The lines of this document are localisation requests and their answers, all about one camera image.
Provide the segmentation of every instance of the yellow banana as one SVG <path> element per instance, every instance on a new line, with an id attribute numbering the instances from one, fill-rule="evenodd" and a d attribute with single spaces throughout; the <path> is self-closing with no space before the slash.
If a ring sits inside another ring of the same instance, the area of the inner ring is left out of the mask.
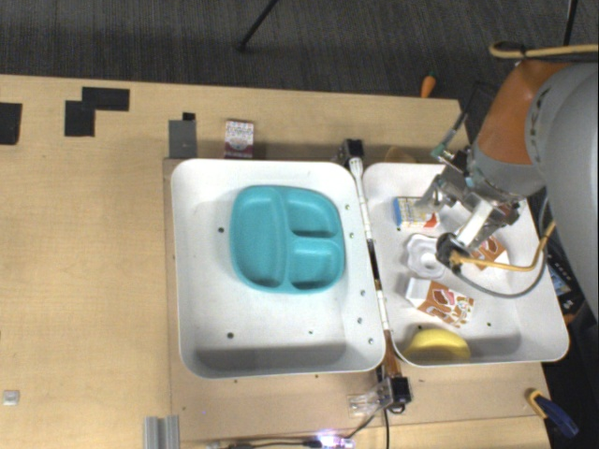
<path id="1" fill-rule="evenodd" d="M 418 331 L 402 354 L 415 362 L 460 361 L 471 355 L 468 343 L 446 329 Z"/>

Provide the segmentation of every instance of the blue tool handle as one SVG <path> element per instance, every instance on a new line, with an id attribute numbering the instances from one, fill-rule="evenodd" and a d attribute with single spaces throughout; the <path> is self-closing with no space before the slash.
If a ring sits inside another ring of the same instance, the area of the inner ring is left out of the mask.
<path id="1" fill-rule="evenodd" d="M 534 401 L 566 438 L 573 439 L 578 434 L 578 426 L 576 423 L 555 402 L 543 398 L 543 396 L 537 396 L 534 398 Z"/>

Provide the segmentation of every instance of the gray carpet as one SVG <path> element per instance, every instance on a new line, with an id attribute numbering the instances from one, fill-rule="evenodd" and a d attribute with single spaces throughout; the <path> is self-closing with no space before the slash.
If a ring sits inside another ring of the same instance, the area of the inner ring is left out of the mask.
<path id="1" fill-rule="evenodd" d="M 0 72 L 463 99 L 499 84 L 493 40 L 562 41 L 567 0 L 281 0 L 246 54 L 233 43 L 268 0 L 0 0 Z M 573 43 L 596 42 L 580 0 Z"/>

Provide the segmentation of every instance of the small box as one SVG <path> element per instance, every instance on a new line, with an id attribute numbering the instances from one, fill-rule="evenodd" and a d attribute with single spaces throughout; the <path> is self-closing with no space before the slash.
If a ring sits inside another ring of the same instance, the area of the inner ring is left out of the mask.
<path id="1" fill-rule="evenodd" d="M 393 199 L 395 225 L 400 228 L 434 228 L 437 226 L 437 215 L 425 206 L 418 206 L 420 198 L 396 197 Z"/>
<path id="2" fill-rule="evenodd" d="M 251 159 L 254 156 L 254 124 L 228 120 L 225 130 L 225 158 Z"/>

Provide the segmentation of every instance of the teal divided plate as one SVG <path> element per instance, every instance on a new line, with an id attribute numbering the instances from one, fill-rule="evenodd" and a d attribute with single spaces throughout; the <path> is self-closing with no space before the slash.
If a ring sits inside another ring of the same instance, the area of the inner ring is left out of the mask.
<path id="1" fill-rule="evenodd" d="M 235 272 L 256 289 L 323 290 L 345 267 L 339 213 L 327 197 L 310 190 L 244 189 L 233 204 L 229 243 Z"/>

